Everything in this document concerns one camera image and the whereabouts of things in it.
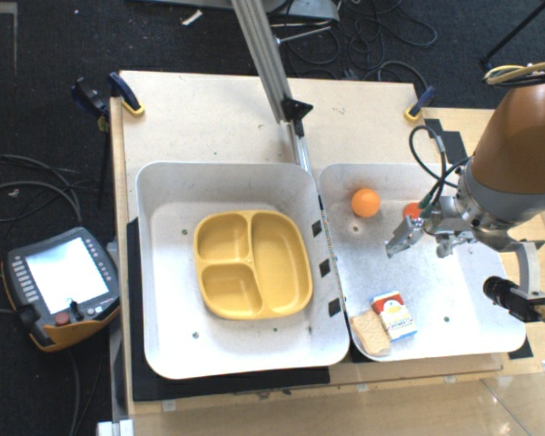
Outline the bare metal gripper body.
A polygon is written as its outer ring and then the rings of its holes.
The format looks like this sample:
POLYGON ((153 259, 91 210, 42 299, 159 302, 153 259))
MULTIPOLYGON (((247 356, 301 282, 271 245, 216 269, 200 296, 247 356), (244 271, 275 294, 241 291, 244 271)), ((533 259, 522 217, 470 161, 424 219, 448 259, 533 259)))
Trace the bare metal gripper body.
POLYGON ((509 235, 518 225, 495 218, 482 210, 475 200, 459 195, 442 196, 424 220, 423 231, 436 239, 437 235, 454 234, 460 244, 482 243, 496 252, 515 252, 521 242, 509 235))

